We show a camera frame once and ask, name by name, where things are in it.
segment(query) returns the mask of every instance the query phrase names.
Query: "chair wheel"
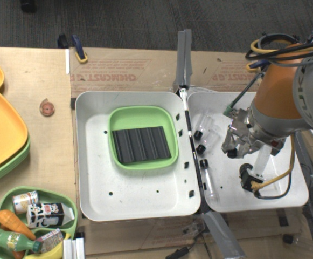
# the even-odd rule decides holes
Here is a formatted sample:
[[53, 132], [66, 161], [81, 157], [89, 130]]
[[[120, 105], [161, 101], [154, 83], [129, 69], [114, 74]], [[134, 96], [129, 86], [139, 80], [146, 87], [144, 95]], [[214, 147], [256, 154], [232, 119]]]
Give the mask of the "chair wheel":
[[34, 0], [21, 0], [21, 10], [24, 12], [35, 12], [36, 3]]

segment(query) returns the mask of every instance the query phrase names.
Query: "green bottle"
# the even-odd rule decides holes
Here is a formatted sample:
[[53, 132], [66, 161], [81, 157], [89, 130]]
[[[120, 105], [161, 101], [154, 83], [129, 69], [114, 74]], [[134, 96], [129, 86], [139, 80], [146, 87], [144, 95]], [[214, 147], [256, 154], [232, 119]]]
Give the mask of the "green bottle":
[[29, 240], [25, 235], [16, 232], [4, 231], [0, 228], [0, 247], [12, 251], [33, 250], [35, 253], [41, 249], [41, 242]]

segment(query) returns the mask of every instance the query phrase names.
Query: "black rubber mat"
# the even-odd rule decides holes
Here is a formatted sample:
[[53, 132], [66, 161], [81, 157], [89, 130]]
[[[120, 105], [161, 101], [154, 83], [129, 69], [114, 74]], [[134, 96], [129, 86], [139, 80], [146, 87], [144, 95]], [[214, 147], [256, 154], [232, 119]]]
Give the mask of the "black rubber mat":
[[163, 127], [146, 127], [112, 131], [120, 163], [170, 158]]

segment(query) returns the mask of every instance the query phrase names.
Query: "green bowl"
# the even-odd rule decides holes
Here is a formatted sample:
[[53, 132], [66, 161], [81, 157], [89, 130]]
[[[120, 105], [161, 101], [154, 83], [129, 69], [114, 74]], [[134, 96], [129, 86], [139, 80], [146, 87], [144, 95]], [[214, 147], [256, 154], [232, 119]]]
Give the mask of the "green bowl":
[[31, 147], [31, 139], [28, 135], [26, 144], [9, 160], [0, 165], [0, 178], [7, 175], [10, 171], [16, 168], [28, 156]]
[[[27, 186], [20, 186], [17, 188], [14, 188], [6, 193], [6, 195], [2, 198], [0, 202], [0, 208], [1, 209], [9, 209], [14, 212], [13, 204], [12, 204], [12, 196], [31, 192], [31, 191], [38, 191], [39, 194], [39, 202], [40, 203], [52, 203], [52, 202], [62, 202], [66, 206], [70, 207], [74, 211], [75, 219], [69, 223], [66, 223], [65, 225], [59, 227], [61, 230], [63, 236], [65, 236], [66, 233], [71, 234], [71, 238], [74, 238], [76, 227], [77, 227], [77, 219], [78, 219], [78, 212], [76, 204], [69, 199], [68, 197], [58, 194], [53, 191], [44, 190], [40, 188], [35, 187], [27, 187]], [[17, 215], [24, 223], [27, 224], [27, 218], [26, 214], [18, 214]], [[40, 236], [45, 235], [46, 233], [55, 230], [55, 228], [34, 228], [31, 229], [31, 231], [35, 234], [35, 236], [38, 238]], [[4, 249], [0, 247], [0, 259], [14, 259], [14, 256], [12, 255], [12, 252], [8, 249]]]
[[[132, 128], [159, 127], [165, 132], [167, 144], [171, 157], [142, 162], [120, 163], [114, 145], [112, 131], [128, 130]], [[108, 121], [108, 140], [115, 163], [125, 169], [157, 169], [172, 165], [178, 158], [177, 133], [174, 128], [171, 115], [161, 107], [157, 106], [128, 106], [114, 110]]]

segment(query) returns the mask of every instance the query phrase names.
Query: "food can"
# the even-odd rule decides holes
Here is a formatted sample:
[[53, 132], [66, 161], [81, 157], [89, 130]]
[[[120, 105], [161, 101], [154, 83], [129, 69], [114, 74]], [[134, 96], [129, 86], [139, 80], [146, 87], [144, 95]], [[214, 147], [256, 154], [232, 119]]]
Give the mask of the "food can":
[[12, 204], [16, 214], [26, 213], [28, 205], [33, 203], [39, 203], [39, 195], [37, 191], [31, 191], [12, 197]]

